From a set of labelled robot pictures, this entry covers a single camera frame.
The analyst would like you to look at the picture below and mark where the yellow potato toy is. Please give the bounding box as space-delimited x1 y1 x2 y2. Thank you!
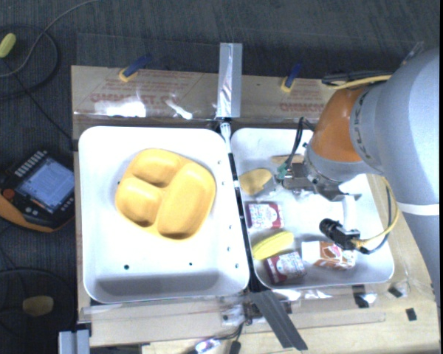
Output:
238 167 274 195

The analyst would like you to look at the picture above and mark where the tan potato toy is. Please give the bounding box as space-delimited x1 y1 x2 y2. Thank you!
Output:
21 294 55 317

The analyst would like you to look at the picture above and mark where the orange and white carton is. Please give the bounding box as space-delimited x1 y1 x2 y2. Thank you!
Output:
300 239 357 271

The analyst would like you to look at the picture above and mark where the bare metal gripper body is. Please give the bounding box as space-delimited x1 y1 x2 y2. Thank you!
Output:
281 162 363 202

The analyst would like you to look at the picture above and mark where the black cylinder on white bracket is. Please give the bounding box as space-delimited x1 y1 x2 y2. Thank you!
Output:
318 193 362 252

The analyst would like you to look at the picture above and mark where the red and white carton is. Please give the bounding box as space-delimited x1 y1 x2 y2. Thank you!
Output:
244 201 286 230
263 250 308 285

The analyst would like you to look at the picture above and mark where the yellow divided plate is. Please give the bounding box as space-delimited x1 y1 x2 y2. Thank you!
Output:
114 147 218 241

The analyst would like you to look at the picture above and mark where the brown cardboard board, red print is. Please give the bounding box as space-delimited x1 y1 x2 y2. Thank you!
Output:
70 64 441 348

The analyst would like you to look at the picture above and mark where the white plastic tray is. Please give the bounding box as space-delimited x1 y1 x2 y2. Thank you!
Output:
229 127 396 291
77 125 251 305

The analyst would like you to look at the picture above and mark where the yellow-green oval toy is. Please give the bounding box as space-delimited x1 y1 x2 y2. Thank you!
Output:
0 32 17 58

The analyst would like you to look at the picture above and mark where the yellow corn cob toy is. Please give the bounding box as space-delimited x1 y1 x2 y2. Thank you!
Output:
251 230 295 261

